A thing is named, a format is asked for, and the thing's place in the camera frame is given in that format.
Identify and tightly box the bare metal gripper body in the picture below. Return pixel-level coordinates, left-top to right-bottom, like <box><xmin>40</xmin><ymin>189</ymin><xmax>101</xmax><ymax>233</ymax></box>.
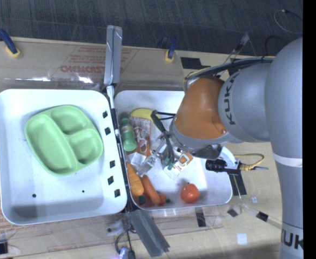
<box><xmin>151</xmin><ymin>133</ymin><xmax>199</xmax><ymax>163</ymax></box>

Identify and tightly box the white and orange packet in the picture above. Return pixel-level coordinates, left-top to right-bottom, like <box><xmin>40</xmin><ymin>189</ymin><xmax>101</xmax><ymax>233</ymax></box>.
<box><xmin>170</xmin><ymin>152</ymin><xmax>194</xmax><ymax>178</ymax></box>

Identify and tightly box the yellow-orange carrot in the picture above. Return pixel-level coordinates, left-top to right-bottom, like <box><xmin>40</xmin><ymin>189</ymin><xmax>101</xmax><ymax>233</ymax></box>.
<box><xmin>125</xmin><ymin>162</ymin><xmax>145</xmax><ymax>198</ymax></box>

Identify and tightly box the white packet with red print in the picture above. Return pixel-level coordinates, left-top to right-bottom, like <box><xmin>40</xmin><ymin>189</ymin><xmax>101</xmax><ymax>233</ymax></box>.
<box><xmin>129</xmin><ymin>117</ymin><xmax>152</xmax><ymax>156</ymax></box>

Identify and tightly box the small orange carrot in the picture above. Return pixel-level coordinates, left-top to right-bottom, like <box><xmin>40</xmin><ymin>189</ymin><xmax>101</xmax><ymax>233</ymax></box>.
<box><xmin>157</xmin><ymin>193</ymin><xmax>171</xmax><ymax>207</ymax></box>

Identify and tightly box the green plastic bottle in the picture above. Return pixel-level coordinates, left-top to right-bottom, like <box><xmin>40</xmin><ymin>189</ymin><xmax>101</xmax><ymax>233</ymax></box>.
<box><xmin>119</xmin><ymin>115</ymin><xmax>138</xmax><ymax>153</ymax></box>

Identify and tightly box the orange toy tomato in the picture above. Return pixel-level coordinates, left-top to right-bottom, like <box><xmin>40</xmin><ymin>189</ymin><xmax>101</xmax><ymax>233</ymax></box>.
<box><xmin>180</xmin><ymin>182</ymin><xmax>201</xmax><ymax>204</ymax></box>

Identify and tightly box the yellow banana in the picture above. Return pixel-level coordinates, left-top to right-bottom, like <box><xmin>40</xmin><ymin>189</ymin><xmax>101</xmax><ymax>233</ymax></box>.
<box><xmin>130</xmin><ymin>107</ymin><xmax>161</xmax><ymax>121</ymax></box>

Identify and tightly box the white plastic tray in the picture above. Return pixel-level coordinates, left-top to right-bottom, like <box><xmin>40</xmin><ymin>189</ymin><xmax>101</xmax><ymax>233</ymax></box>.
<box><xmin>0</xmin><ymin>88</ymin><xmax>128</xmax><ymax>226</ymax></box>
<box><xmin>113</xmin><ymin>90</ymin><xmax>233</xmax><ymax>212</ymax></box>

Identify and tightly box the green divided plate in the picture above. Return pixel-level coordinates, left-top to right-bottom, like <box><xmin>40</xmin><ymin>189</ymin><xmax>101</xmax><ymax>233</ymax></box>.
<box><xmin>24</xmin><ymin>104</ymin><xmax>104</xmax><ymax>177</ymax></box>

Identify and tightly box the brown cardboard board red print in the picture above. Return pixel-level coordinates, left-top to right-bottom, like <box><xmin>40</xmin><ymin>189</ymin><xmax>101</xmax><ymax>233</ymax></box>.
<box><xmin>0</xmin><ymin>36</ymin><xmax>225</xmax><ymax>257</ymax></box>

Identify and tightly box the black cylinder on white bracket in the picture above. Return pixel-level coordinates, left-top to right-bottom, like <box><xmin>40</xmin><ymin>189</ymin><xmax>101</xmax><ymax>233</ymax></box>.
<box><xmin>205</xmin><ymin>144</ymin><xmax>241</xmax><ymax>176</ymax></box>

